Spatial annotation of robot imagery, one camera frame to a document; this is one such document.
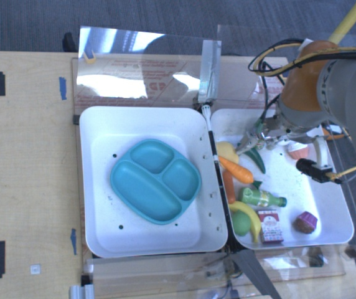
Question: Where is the green chili pepper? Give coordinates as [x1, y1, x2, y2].
[242, 147, 267, 175]

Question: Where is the white plastic tray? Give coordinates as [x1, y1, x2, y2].
[78, 105, 230, 259]
[210, 108, 355, 251]

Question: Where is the orange sausage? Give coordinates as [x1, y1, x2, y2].
[222, 169, 237, 205]

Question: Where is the green round fruit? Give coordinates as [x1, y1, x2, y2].
[230, 210, 252, 237]

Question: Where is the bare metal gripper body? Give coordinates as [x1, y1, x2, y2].
[245, 114, 293, 143]

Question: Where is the green bottle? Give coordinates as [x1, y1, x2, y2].
[238, 186, 288, 209]

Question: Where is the orange carrot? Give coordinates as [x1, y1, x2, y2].
[218, 155, 263, 190]

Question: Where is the black cylinder on white bracket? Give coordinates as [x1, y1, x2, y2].
[295, 135, 343, 185]

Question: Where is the pink and white cupcake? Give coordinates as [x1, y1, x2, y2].
[286, 141, 310, 161]

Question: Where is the blue divided plate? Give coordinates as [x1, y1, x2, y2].
[110, 138, 202, 225]

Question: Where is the purple and brown cupcake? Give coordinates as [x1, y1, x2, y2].
[292, 211, 319, 234]

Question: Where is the yellow banana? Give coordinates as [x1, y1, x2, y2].
[228, 201, 263, 244]

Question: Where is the red and white carton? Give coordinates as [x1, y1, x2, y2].
[256, 209, 285, 244]

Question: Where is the yellow toy pepper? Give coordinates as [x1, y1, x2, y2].
[215, 141, 240, 165]

